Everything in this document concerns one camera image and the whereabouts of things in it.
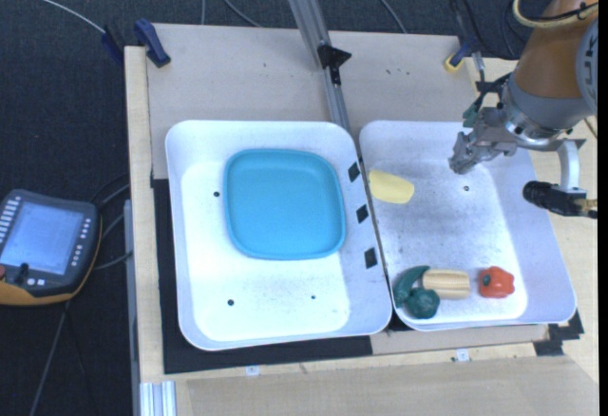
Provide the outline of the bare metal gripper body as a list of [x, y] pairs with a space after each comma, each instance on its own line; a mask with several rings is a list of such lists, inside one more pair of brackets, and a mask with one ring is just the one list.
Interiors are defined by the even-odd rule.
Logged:
[[484, 107], [467, 135], [469, 156], [513, 156], [518, 149], [553, 151], [561, 131], [540, 125], [518, 111]]

